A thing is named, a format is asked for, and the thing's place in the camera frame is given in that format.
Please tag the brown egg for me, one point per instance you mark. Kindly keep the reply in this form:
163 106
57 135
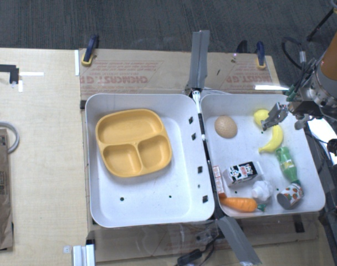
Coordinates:
225 127

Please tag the brown cardboard board red print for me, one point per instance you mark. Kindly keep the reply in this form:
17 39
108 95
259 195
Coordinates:
146 76

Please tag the white plastic bottle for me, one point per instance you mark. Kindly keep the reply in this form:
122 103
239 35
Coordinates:
261 190

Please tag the black cylinder on white bracket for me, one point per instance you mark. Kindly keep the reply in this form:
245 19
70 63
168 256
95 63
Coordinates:
334 146

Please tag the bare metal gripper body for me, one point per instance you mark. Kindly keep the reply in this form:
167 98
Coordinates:
305 107

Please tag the yellow divided plate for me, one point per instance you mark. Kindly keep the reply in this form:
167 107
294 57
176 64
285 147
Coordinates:
129 129

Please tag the yellow banana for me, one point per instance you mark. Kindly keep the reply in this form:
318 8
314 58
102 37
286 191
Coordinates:
277 138

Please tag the green bottle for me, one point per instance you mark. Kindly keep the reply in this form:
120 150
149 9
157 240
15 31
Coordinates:
287 163

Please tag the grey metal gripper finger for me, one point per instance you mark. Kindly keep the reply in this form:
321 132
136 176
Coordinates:
274 116
301 123

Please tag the black and white milk carton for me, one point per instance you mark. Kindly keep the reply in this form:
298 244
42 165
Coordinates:
242 173

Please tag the white can with orange fruit print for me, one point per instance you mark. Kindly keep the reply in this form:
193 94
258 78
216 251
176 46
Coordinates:
291 195

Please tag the red and white packet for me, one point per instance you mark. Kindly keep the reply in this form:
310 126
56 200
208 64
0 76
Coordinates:
219 180

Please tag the orange carrot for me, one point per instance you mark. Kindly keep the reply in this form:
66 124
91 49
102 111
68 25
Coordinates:
239 204

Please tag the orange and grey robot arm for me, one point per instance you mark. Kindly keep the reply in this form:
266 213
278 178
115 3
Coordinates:
331 57

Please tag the brown paper bag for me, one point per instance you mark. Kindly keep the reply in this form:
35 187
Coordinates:
0 193

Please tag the white plastic tray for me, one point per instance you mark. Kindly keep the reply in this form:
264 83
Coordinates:
240 148
157 201

